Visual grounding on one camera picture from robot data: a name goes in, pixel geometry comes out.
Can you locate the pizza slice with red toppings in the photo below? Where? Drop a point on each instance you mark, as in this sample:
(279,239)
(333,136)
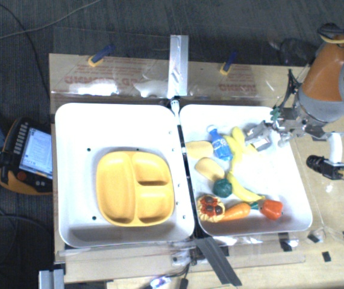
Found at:
(209,211)

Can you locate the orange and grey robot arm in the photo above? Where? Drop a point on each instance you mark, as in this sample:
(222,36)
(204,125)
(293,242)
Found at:
(322,80)

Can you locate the orange carrot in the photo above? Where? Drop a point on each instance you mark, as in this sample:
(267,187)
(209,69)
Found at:
(238,212)

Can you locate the brown cardboard board red print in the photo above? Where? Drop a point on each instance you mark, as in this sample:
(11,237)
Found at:
(325,251)

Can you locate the blue plastic bottle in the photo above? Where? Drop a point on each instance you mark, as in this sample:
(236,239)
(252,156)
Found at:
(221,147)

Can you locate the green broccoli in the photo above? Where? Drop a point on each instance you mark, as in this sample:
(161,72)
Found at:
(222,188)

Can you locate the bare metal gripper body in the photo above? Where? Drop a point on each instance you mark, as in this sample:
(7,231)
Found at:
(292,120)

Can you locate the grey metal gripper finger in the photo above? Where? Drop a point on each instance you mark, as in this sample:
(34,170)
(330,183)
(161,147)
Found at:
(262,144)
(257,130)

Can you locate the black cylinder on white bracket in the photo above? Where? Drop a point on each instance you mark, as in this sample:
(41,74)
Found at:
(325,165)

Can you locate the yellow banana bunch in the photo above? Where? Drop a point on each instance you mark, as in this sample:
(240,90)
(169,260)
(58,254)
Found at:
(235,149)

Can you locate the pale yellow bread slice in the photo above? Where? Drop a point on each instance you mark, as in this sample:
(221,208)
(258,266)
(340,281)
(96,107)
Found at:
(198,150)
(209,169)

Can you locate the orange bell pepper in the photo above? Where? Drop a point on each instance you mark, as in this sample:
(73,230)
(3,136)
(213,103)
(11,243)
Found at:
(271,209)

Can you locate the white plastic tray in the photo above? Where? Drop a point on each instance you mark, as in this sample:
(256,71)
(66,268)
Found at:
(78,176)
(268,179)

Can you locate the yellow divided plate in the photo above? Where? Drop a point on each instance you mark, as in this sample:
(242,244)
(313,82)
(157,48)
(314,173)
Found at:
(116,188)

